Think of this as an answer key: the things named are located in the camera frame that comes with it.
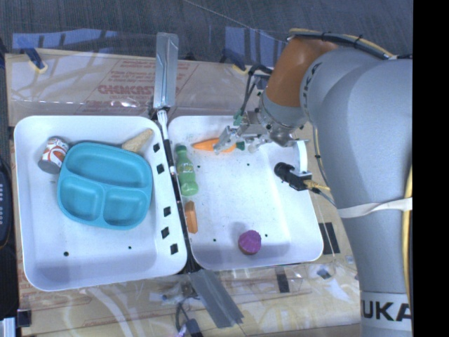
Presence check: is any blue divided plate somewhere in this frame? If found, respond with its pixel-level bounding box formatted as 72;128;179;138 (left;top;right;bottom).
56;141;154;231

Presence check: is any orange carrot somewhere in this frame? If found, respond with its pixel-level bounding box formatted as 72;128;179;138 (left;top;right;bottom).
192;137;246;154

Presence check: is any beige bread stick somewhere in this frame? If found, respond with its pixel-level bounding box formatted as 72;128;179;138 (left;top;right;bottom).
121;128;155;153

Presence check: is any brown cardboard board red print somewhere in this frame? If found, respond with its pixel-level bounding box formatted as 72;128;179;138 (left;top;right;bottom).
5;47;362;337

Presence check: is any orange rounded block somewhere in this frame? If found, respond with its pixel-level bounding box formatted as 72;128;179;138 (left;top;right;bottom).
184;200;199;234

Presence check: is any magenta round cupcake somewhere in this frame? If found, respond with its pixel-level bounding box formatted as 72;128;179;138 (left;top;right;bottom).
237;229;262;256

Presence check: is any white plastic tray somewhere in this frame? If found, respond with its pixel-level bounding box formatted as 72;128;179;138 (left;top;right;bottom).
167;114;324;272
13;114;188;292

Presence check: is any orange and white can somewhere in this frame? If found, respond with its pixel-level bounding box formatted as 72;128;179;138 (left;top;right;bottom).
37;136;70;175

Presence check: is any green plastic bottle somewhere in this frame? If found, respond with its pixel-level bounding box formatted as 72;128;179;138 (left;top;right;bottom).
174;145;200;197

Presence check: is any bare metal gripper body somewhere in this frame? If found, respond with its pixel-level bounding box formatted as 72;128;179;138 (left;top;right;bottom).
239;110;304;148

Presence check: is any black cylinder on white bracket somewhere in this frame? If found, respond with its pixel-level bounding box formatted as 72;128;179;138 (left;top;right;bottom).
273;139;313;192

